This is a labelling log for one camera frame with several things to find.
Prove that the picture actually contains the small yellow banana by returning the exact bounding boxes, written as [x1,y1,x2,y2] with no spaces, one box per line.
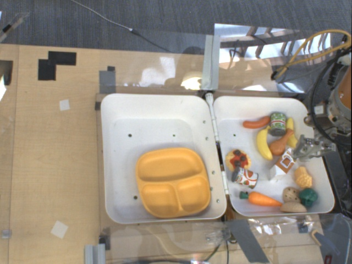
[285,117,299,149]

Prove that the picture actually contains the round pizza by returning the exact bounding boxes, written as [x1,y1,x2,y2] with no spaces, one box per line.
[225,148,252,172]

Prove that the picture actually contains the red and white can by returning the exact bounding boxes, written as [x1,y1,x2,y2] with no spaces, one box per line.
[231,166,259,190]

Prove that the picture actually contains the orange divided plate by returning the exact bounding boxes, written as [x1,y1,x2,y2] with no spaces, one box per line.
[135,147,212,219]

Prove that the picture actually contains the orange sausage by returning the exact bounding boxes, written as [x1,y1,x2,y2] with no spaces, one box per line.
[242,115,272,129]

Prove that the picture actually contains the tan bread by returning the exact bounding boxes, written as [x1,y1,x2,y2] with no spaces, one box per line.
[279,201,308,214]

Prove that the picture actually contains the white and orange carton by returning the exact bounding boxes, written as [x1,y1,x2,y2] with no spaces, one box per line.
[268,147,296,182]

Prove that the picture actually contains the large yellow banana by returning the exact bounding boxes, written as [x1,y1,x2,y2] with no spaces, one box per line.
[256,125,274,161]

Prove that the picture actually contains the green can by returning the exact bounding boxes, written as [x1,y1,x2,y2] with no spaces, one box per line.
[268,112,288,137]

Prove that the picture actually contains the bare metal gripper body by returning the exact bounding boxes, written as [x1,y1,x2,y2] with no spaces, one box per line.
[312,128,349,156]

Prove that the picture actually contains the brown chicken drumstick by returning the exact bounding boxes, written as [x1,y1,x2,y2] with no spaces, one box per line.
[268,128,295,157]

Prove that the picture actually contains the brown biscuit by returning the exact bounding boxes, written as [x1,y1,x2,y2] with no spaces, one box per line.
[282,186,301,204]

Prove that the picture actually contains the green broccoli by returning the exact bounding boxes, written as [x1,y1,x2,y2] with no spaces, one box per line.
[298,188,319,207]

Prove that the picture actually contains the yellow bumpy toy food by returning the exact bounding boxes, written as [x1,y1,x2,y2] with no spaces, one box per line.
[294,166,314,189]

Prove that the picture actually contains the orange carrot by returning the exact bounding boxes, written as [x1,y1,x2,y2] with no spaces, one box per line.
[239,191,284,207]

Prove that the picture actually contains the white plastic tray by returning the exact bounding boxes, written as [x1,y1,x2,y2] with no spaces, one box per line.
[213,95,336,218]
[100,93,228,225]

